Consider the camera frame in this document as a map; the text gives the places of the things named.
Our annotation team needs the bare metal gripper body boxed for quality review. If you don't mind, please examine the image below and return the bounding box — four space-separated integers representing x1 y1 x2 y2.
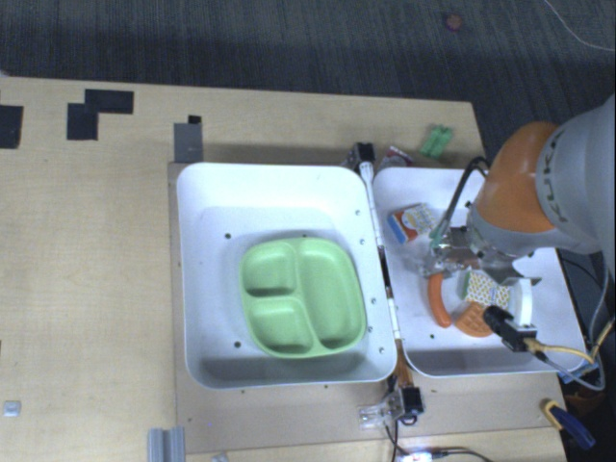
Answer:
429 226 520 279

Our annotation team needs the white yellow patterned packet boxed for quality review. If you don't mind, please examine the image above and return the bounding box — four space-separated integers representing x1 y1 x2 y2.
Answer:
455 269 514 311

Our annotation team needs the red and silver packet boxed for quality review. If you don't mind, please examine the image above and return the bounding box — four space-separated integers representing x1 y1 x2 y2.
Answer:
378 143 415 171

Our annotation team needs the black block with thin wires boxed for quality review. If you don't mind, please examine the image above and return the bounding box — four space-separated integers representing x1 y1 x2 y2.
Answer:
399 385 426 422
352 141 377 166

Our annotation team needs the green divided plate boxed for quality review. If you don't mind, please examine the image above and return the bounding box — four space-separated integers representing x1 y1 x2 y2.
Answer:
238 237 369 360

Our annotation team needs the white plastic tray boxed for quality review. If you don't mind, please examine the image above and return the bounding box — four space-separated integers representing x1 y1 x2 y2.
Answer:
174 161 399 391
372 166 592 379

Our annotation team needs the thin black and white rod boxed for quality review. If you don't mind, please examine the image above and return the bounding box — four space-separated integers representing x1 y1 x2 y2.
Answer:
357 160 404 344

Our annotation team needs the black cylinder on white bracket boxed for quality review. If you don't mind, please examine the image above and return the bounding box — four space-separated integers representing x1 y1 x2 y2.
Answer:
482 278 539 354

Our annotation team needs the orange sausage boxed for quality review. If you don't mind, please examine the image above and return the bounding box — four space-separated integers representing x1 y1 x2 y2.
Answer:
426 271 454 330

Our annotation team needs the orange waffle biscuit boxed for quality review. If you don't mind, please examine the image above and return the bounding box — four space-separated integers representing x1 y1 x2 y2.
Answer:
453 300 497 340

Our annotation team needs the orange white and blue carton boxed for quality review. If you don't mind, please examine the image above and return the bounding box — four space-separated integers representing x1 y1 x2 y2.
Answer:
386 201 438 246

